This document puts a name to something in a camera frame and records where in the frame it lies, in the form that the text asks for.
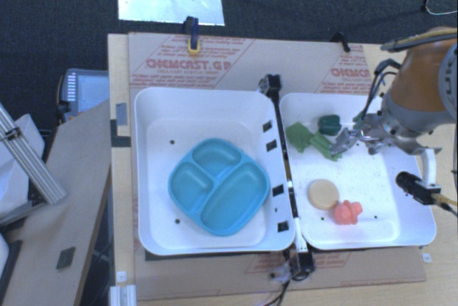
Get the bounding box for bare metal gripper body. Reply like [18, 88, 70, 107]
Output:
[359, 113, 432, 157]

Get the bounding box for green toy beans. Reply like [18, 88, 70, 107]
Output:
[309, 131, 344, 163]

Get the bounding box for green toy lettuce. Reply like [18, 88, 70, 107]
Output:
[285, 122, 314, 154]

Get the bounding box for pink toy figure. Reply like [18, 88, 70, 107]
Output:
[333, 199, 364, 226]

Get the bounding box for beige round biscuit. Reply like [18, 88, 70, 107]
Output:
[306, 178, 340, 211]

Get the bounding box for brown cardboard board, red print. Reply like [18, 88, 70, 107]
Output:
[127, 31, 428, 301]

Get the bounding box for white plastic tray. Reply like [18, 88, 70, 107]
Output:
[133, 86, 296, 257]
[278, 92, 438, 251]

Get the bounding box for blue divided plate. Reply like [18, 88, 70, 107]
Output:
[167, 137, 271, 237]

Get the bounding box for black cylinder on white bracket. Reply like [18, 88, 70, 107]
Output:
[395, 149, 443, 206]

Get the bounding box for thin black and white rod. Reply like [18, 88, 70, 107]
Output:
[267, 88, 307, 255]

